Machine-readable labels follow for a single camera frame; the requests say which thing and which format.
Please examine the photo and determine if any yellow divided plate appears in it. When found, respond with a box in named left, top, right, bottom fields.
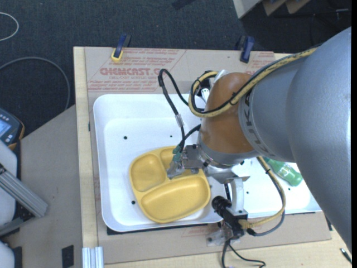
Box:
left=128, top=146, right=211, bottom=224

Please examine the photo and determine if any black pen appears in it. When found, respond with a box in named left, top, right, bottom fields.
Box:
left=339, top=248, right=352, bottom=264

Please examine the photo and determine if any green plastic bottle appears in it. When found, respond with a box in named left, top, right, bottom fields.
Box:
left=263, top=157, right=303, bottom=187

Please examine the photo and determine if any brown cardboard board red print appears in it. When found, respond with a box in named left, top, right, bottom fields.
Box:
left=83, top=46, right=332, bottom=265

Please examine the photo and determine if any white plastic tray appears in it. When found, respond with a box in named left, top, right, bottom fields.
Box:
left=93, top=93, right=224, bottom=232

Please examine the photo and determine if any black cylinder on white bracket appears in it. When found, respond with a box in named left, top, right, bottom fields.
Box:
left=211, top=177, right=249, bottom=236

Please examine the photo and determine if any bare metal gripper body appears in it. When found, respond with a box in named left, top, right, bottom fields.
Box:
left=180, top=145, right=235, bottom=183

